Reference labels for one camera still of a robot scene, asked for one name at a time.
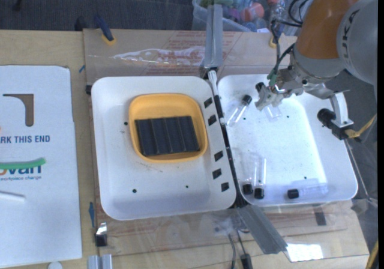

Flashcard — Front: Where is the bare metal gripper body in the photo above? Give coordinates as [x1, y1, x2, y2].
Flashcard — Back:
[271, 65, 305, 97]

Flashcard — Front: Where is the black cylinder on white bracket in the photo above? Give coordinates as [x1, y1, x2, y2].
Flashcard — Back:
[304, 82, 355, 141]

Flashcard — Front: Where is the white printed cardboard sheet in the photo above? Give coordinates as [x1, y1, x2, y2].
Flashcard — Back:
[0, 65, 83, 269]

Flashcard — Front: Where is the yellow plastic bowl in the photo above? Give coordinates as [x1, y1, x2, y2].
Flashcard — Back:
[128, 92, 209, 164]

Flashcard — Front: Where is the clear tube with black cap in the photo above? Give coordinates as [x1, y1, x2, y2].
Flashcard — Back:
[255, 81, 284, 122]
[241, 153, 254, 196]
[253, 157, 268, 200]
[287, 178, 329, 200]
[227, 94, 253, 128]

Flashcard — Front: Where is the white plastic tray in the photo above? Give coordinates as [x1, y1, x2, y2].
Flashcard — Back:
[216, 73, 359, 208]
[90, 75, 238, 222]

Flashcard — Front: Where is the black ribbed rack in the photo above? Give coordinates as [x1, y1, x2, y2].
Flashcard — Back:
[134, 115, 202, 157]

